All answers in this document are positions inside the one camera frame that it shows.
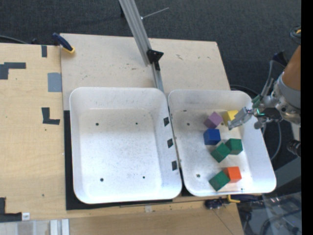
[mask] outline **metal bar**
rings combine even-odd
[[[156,70],[155,64],[150,64],[147,51],[152,49],[135,0],[118,0],[132,31],[138,49],[146,66],[152,66],[155,86],[164,92],[161,73]]]

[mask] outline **white tray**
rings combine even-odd
[[[215,145],[205,145],[203,124],[214,111],[221,116],[226,111],[252,108],[251,98],[240,91],[175,90],[169,94],[169,107],[173,130],[182,169],[183,180],[188,191],[195,196],[214,196],[239,193],[266,193],[276,187],[266,145],[260,130],[254,129],[257,121],[252,117],[244,125],[231,131],[219,125],[222,141],[241,139],[243,151],[239,155],[228,155],[218,163],[211,155]],[[229,166],[238,166],[242,179],[226,184],[215,191],[209,180]]]
[[[69,98],[73,185],[87,204],[172,199],[182,187],[165,94],[75,89]]]

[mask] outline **blue and yellow clamp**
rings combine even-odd
[[[71,46],[63,37],[61,37],[59,34],[57,33],[53,33],[52,34],[52,38],[54,39],[54,41],[56,41],[58,44],[63,46],[63,50],[65,50],[66,52],[73,54],[75,52],[75,48],[73,46]]]

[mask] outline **black plastic clip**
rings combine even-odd
[[[163,56],[163,54],[164,54],[163,52],[152,50],[152,49],[149,49],[147,51],[149,62],[150,62],[150,64],[152,64],[152,63],[155,64],[157,71],[160,70],[160,65],[158,64],[158,61]]]

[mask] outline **block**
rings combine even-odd
[[[214,151],[211,152],[212,157],[219,163],[229,154],[230,149],[224,143],[221,143]]]
[[[226,126],[228,126],[228,121],[232,121],[235,118],[235,115],[238,113],[237,110],[228,111],[223,114],[223,120]]]
[[[225,144],[230,149],[231,155],[238,155],[243,150],[241,139],[229,139]]]
[[[216,174],[213,178],[209,180],[210,185],[214,188],[215,191],[220,190],[222,187],[224,187],[230,179],[227,177],[227,175],[220,171],[218,174]]]
[[[242,179],[238,166],[227,167],[223,170],[223,172],[229,178],[229,183],[236,183]]]
[[[204,125],[209,129],[215,129],[221,122],[223,118],[216,112],[213,112],[205,121]]]
[[[221,135],[219,129],[207,129],[204,134],[204,144],[205,145],[216,145],[221,141]]]

